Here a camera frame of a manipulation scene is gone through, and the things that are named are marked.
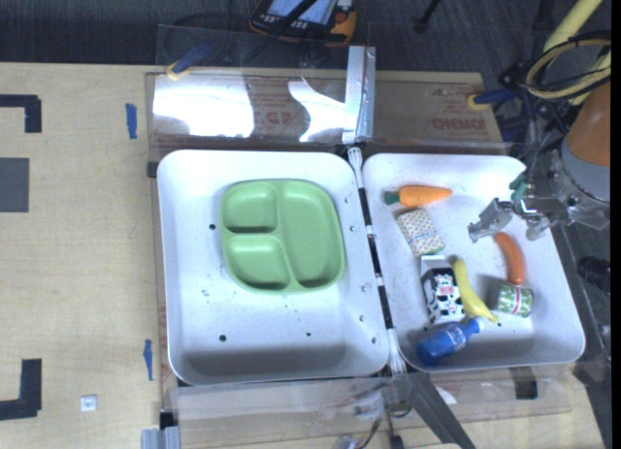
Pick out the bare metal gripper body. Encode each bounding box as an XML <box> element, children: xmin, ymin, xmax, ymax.
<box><xmin>511</xmin><ymin>164</ymin><xmax>611</xmax><ymax>231</ymax></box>

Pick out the orange sausage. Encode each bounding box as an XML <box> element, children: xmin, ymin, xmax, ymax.
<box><xmin>492</xmin><ymin>231</ymin><xmax>527</xmax><ymax>286</ymax></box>

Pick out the patterned green and white packet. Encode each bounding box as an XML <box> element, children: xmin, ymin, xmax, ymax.
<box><xmin>394</xmin><ymin>208</ymin><xmax>446</xmax><ymax>258</ymax></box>

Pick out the orange carrot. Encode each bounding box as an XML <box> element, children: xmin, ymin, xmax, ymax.
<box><xmin>382</xmin><ymin>184</ymin><xmax>454</xmax><ymax>209</ymax></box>

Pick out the green and white can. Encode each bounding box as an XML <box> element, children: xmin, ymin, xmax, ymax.
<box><xmin>495</xmin><ymin>282</ymin><xmax>536</xmax><ymax>319</ymax></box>

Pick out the yellow banana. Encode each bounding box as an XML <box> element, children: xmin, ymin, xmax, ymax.
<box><xmin>447</xmin><ymin>255</ymin><xmax>501</xmax><ymax>325</ymax></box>

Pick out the white cow print carton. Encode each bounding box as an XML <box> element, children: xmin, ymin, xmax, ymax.
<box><xmin>419</xmin><ymin>254</ymin><xmax>468</xmax><ymax>327</ymax></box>

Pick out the white plastic tray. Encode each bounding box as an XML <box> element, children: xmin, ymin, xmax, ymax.
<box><xmin>361</xmin><ymin>152</ymin><xmax>587</xmax><ymax>373</ymax></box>
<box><xmin>155</xmin><ymin>148</ymin><xmax>392</xmax><ymax>387</ymax></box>

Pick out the blue bottle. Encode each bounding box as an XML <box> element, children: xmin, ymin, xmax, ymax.
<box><xmin>415</xmin><ymin>316</ymin><xmax>487</xmax><ymax>368</ymax></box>

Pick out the green divided plate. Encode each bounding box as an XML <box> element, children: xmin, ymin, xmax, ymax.
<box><xmin>220</xmin><ymin>178</ymin><xmax>346</xmax><ymax>294</ymax></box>

